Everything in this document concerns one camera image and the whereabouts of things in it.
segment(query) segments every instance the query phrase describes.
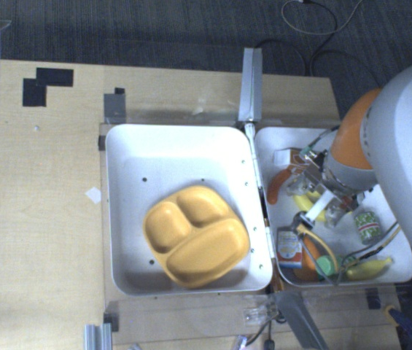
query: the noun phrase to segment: metal bracket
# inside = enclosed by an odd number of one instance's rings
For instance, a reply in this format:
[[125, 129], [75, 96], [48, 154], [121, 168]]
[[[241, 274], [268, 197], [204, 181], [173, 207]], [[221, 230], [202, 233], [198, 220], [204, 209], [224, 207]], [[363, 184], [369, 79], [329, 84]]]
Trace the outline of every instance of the metal bracket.
[[328, 350], [324, 338], [314, 324], [303, 299], [297, 292], [278, 292], [276, 304], [304, 349]]
[[112, 325], [87, 324], [84, 327], [84, 350], [112, 350]]
[[259, 122], [263, 115], [263, 52], [245, 48], [238, 121]]
[[126, 96], [123, 88], [104, 94], [104, 121], [110, 125], [126, 123]]

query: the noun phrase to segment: cable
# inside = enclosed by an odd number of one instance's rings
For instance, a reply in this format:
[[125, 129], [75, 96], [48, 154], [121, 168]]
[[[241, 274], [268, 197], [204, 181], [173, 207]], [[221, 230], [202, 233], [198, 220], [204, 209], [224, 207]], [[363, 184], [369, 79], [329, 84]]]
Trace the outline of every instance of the cable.
[[335, 268], [335, 272], [338, 272], [338, 261], [337, 258], [334, 254], [334, 252], [332, 251], [332, 249], [325, 243], [324, 240], [322, 240], [322, 238], [320, 238], [317, 234], [313, 233], [312, 231], [310, 231], [308, 228], [306, 228], [303, 224], [300, 224], [296, 227], [296, 232], [298, 233], [298, 235], [305, 235], [305, 236], [309, 236], [310, 238], [314, 239], [317, 241], [317, 243], [319, 245], [321, 245], [325, 251], [329, 254], [330, 259], [332, 260], [333, 264], [334, 264], [334, 268]]
[[257, 43], [257, 44], [254, 46], [254, 48], [262, 48], [263, 45], [266, 45], [266, 44], [269, 44], [269, 43], [279, 43], [279, 44], [285, 45], [285, 46], [287, 46], [287, 47], [289, 47], [289, 48], [292, 48], [292, 49], [296, 52], [296, 54], [298, 55], [298, 57], [299, 57], [299, 59], [300, 59], [300, 61], [301, 61], [301, 64], [303, 65], [303, 73], [302, 73], [302, 76], [304, 76], [304, 75], [307, 74], [308, 68], [307, 68], [307, 66], [306, 66], [305, 58], [303, 57], [303, 55], [301, 54], [301, 52], [298, 50], [298, 48], [296, 48], [293, 44], [291, 44], [291, 43], [289, 43], [289, 42], [286, 42], [286, 41], [280, 40], [280, 39], [264, 39], [264, 40], [261, 40], [259, 43]]
[[347, 255], [342, 259], [341, 268], [340, 268], [340, 270], [339, 270], [339, 272], [338, 272], [336, 284], [337, 284], [337, 285], [340, 284], [340, 281], [341, 281], [341, 279], [342, 279], [342, 275], [343, 275], [343, 273], [344, 273], [348, 268], [350, 268], [350, 267], [353, 266], [353, 265], [356, 265], [360, 260], [364, 260], [364, 259], [367, 259], [367, 258], [369, 258], [369, 257], [372, 257], [373, 255], [378, 254], [383, 248], [385, 248], [388, 244], [390, 244], [390, 242], [394, 239], [394, 237], [400, 232], [400, 226], [398, 226], [398, 228], [391, 234], [391, 236], [387, 238], [387, 235], [389, 235], [389, 233], [394, 229], [394, 227], [395, 227], [396, 225], [398, 225], [398, 222], [397, 222], [397, 221], [395, 221], [394, 224], [391, 225], [391, 226], [389, 227], [389, 229], [385, 232], [385, 234], [382, 236], [382, 239], [381, 239], [379, 242], [382, 242], [383, 240], [385, 240], [385, 241], [384, 241], [377, 249], [373, 250], [372, 252], [368, 252], [368, 253], [362, 255], [361, 257], [358, 257], [357, 259], [351, 261], [348, 265], [345, 265], [345, 262], [346, 262], [349, 258], [353, 257], [353, 256], [356, 255], [356, 254], [366, 252], [367, 250], [371, 249], [371, 248], [373, 247], [373, 245], [366, 246], [366, 247], [363, 248], [363, 249], [360, 249], [360, 250], [357, 250], [357, 251], [352, 252], [352, 253], [350, 253], [350, 254], [347, 254]]
[[[329, 12], [329, 14], [332, 16], [332, 19], [334, 20], [334, 29], [333, 31], [337, 30], [338, 28], [338, 22], [337, 22], [337, 17], [335, 16], [334, 12], [332, 10], [330, 10], [328, 7], [326, 7], [323, 4], [317, 3], [315, 1], [312, 2], [312, 4], [317, 5], [318, 7], [322, 7], [325, 10], [327, 10]], [[326, 46], [326, 44], [334, 37], [335, 33], [329, 35], [329, 37], [327, 37], [317, 48], [316, 50], [313, 52], [313, 54], [311, 55], [311, 57], [309, 58], [309, 65], [308, 65], [308, 75], [313, 77], [314, 76], [314, 61], [316, 60], [317, 57], [319, 57], [321, 50], [323, 47]]]
[[269, 323], [269, 333], [268, 333], [267, 340], [264, 341], [264, 350], [275, 350], [276, 348], [276, 343], [272, 339], [271, 332], [272, 332], [272, 322]]
[[350, 53], [344, 52], [342, 50], [321, 50], [320, 52], [316, 52], [312, 57], [312, 62], [310, 62], [308, 70], [309, 70], [309, 74], [314, 77], [314, 62], [316, 60], [316, 58], [320, 57], [321, 55], [324, 54], [336, 54], [336, 55], [344, 55], [346, 57], [350, 57], [352, 60], [355, 60], [356, 62], [358, 62], [368, 73], [369, 75], [373, 78], [374, 82], [376, 83], [376, 85], [378, 87], [380, 87], [380, 83], [377, 80], [376, 76], [374, 75], [374, 73], [369, 69], [369, 67], [367, 67], [359, 58], [351, 55]]
[[246, 347], [253, 344], [261, 335], [262, 332], [264, 332], [264, 329], [269, 325], [270, 322], [272, 322], [274, 319], [278, 318], [280, 316], [280, 313], [272, 316], [270, 319], [267, 319], [263, 325], [261, 325], [261, 328], [257, 331], [255, 335], [250, 337], [248, 340], [246, 340]]
[[346, 27], [346, 25], [349, 24], [349, 22], [351, 21], [351, 19], [353, 18], [354, 14], [355, 14], [355, 12], [357, 11], [358, 7], [361, 5], [361, 3], [362, 3], [363, 1], [364, 1], [364, 0], [359, 0], [359, 1], [357, 2], [357, 4], [354, 6], [354, 9], [353, 9], [353, 11], [351, 12], [350, 16], [348, 17], [348, 19], [346, 20], [346, 22], [345, 22], [342, 26], [340, 26], [339, 28], [337, 28], [337, 29], [335, 29], [335, 30], [326, 31], [326, 32], [314, 32], [314, 31], [301, 30], [300, 28], [292, 25], [292, 24], [288, 21], [288, 19], [285, 17], [285, 8], [287, 7], [288, 4], [295, 3], [295, 2], [298, 2], [298, 3], [301, 3], [301, 4], [313, 4], [314, 2], [313, 2], [312, 0], [289, 0], [289, 1], [287, 1], [284, 5], [282, 5], [280, 13], [281, 13], [281, 17], [283, 18], [284, 22], [285, 22], [288, 26], [290, 26], [291, 28], [293, 28], [293, 30], [295, 30], [295, 31], [297, 31], [297, 32], [299, 32], [299, 33], [302, 33], [302, 34], [307, 34], [307, 35], [325, 36], [325, 35], [336, 34], [336, 33], [340, 32], [340, 31], [342, 31], [342, 30]]
[[259, 338], [259, 336], [264, 332], [267, 326], [269, 326], [269, 339], [271, 339], [271, 325], [272, 325], [271, 323], [273, 320], [275, 320], [279, 324], [285, 324], [287, 322], [285, 317], [279, 311], [277, 314], [272, 316], [270, 319], [267, 319], [263, 325], [261, 325], [257, 333], [253, 335], [252, 337], [250, 337], [249, 340], [246, 341], [246, 346], [253, 344]]
[[334, 132], [334, 131], [337, 131], [339, 127], [340, 127], [340, 126], [337, 125], [337, 126], [335, 126], [335, 127], [328, 128], [327, 130], [321, 132], [311, 143], [309, 143], [309, 144], [307, 145], [307, 147], [314, 148], [314, 145], [316, 145], [318, 142], [320, 142], [320, 141], [321, 141], [325, 136], [327, 136], [329, 133], [332, 133], [332, 132]]

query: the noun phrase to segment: white paper scrap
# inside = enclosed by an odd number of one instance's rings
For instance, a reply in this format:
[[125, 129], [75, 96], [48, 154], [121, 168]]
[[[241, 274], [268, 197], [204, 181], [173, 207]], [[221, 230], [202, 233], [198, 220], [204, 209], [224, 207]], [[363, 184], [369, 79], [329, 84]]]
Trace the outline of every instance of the white paper scrap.
[[95, 204], [101, 202], [102, 200], [102, 193], [99, 189], [97, 189], [96, 187], [92, 187], [90, 188], [86, 193], [86, 196], [89, 197], [91, 199], [92, 202], [94, 202]]

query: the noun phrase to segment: white container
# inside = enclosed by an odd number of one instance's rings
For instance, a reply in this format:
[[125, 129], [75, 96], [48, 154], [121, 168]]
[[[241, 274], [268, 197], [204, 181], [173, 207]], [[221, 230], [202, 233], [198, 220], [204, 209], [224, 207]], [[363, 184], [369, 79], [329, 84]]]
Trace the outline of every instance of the white container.
[[[118, 125], [106, 137], [112, 276], [127, 295], [255, 291], [272, 275], [249, 142], [235, 128]], [[222, 278], [199, 289], [173, 283], [142, 233], [156, 203], [191, 185], [217, 191], [249, 234], [248, 255]]]
[[[303, 148], [322, 130], [312, 128], [263, 128], [256, 135], [256, 149], [265, 186], [282, 167], [273, 154], [290, 147]], [[330, 146], [333, 136], [316, 147]], [[171, 295], [198, 292], [252, 292], [268, 285], [272, 275], [263, 212], [257, 190], [252, 154], [245, 135], [235, 128], [210, 126], [118, 125], [106, 137], [109, 183], [109, 219], [112, 277], [117, 288], [127, 295]], [[222, 278], [200, 289], [176, 285], [155, 261], [142, 233], [145, 214], [156, 203], [191, 185], [206, 185], [217, 191], [241, 218], [249, 234], [248, 255]], [[376, 210], [382, 230], [394, 216], [379, 186], [369, 193], [365, 205]], [[293, 199], [279, 196], [268, 206], [276, 239], [276, 229], [289, 225], [299, 212]], [[314, 232], [334, 253], [345, 255], [363, 247], [353, 222], [345, 216], [334, 229], [317, 223]], [[378, 258], [394, 262], [378, 278], [344, 282], [361, 286], [407, 281], [412, 278], [412, 251], [400, 232]], [[324, 283], [298, 281], [291, 269], [282, 276], [299, 287], [325, 287]]]
[[[267, 189], [267, 185], [272, 178], [284, 168], [275, 164], [273, 159], [275, 151], [288, 148], [302, 149], [323, 131], [313, 128], [283, 127], [269, 127], [260, 130], [256, 135], [255, 144], [265, 188]], [[315, 146], [315, 150], [322, 151], [323, 149], [328, 149], [334, 136], [335, 133], [323, 138]], [[366, 198], [362, 205], [374, 210], [383, 233], [395, 222], [394, 215], [379, 185], [376, 185], [372, 192], [366, 193]], [[290, 225], [294, 215], [300, 211], [293, 198], [286, 195], [283, 188], [279, 193], [278, 202], [275, 205], [268, 205], [267, 208], [274, 239], [276, 239], [277, 227]], [[350, 252], [366, 247], [361, 242], [350, 214], [346, 214], [335, 228], [328, 228], [322, 222], [316, 222], [313, 231], [324, 239], [334, 253], [338, 255], [347, 255]], [[408, 281], [412, 278], [412, 251], [403, 231], [400, 231], [394, 240], [373, 259], [382, 260], [386, 257], [392, 257], [393, 263], [380, 276], [367, 281], [347, 281], [341, 285], [361, 286], [366, 284], [397, 283]], [[325, 284], [328, 284], [325, 281], [322, 283], [301, 281], [294, 275], [292, 269], [288, 268], [282, 269], [281, 275], [287, 282], [299, 287], [327, 287]]]

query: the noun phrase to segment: orange object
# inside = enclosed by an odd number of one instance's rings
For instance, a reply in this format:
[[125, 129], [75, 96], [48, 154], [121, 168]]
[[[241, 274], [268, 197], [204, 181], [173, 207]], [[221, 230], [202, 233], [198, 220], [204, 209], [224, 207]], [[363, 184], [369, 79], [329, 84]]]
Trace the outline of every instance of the orange object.
[[372, 170], [361, 148], [359, 130], [366, 111], [380, 92], [380, 88], [375, 88], [365, 93], [344, 117], [330, 148], [332, 156], [339, 163], [362, 170]]
[[167, 275], [190, 289], [224, 276], [249, 251], [248, 233], [235, 212], [218, 193], [199, 185], [152, 207], [143, 231]]
[[[313, 258], [317, 260], [317, 258], [319, 258], [321, 254], [319, 253], [319, 250], [316, 248], [316, 245], [314, 245], [313, 241], [311, 241], [308, 236], [305, 236], [303, 238], [303, 242], [312, 254]], [[318, 281], [316, 266], [304, 248], [302, 268], [294, 268], [293, 272], [295, 273], [296, 277], [298, 277], [301, 280]]]
[[277, 203], [280, 187], [291, 177], [291, 175], [292, 170], [289, 166], [272, 178], [269, 188], [267, 189], [267, 202], [269, 202], [270, 205], [275, 205]]

